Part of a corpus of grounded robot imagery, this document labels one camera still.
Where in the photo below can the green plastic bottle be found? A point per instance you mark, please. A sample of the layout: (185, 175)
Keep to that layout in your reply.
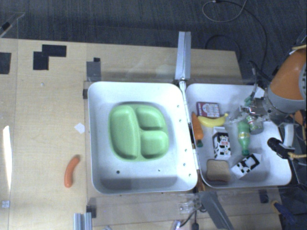
(244, 135)

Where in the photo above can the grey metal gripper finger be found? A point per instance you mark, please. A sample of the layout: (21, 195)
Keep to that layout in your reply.
(235, 120)
(245, 109)

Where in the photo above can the green can with red label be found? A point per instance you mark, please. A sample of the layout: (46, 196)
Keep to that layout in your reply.
(256, 126)

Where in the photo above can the yellow banana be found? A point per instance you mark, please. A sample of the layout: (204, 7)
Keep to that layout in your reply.
(212, 121)

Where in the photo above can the black and white milk carton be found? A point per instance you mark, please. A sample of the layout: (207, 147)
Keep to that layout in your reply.
(244, 168)
(221, 144)

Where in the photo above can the orange sausage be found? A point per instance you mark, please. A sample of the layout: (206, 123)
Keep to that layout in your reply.
(70, 171)

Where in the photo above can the black cylinder on white bracket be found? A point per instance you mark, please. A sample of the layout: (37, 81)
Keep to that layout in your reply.
(278, 146)

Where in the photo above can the red packet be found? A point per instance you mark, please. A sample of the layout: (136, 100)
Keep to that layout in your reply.
(207, 108)

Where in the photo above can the orange carrot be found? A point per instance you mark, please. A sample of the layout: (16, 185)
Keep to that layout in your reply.
(197, 128)

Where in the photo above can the green divided plate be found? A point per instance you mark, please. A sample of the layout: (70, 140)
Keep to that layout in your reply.
(124, 130)

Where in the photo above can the brown bread slice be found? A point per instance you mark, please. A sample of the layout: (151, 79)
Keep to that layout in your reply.
(217, 170)

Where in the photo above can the white plastic tray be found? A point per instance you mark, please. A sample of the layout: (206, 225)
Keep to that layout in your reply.
(268, 162)
(100, 133)

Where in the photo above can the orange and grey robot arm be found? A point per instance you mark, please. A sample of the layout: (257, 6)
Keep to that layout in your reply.
(290, 75)

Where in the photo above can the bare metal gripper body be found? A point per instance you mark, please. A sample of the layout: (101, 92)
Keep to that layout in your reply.
(260, 106)

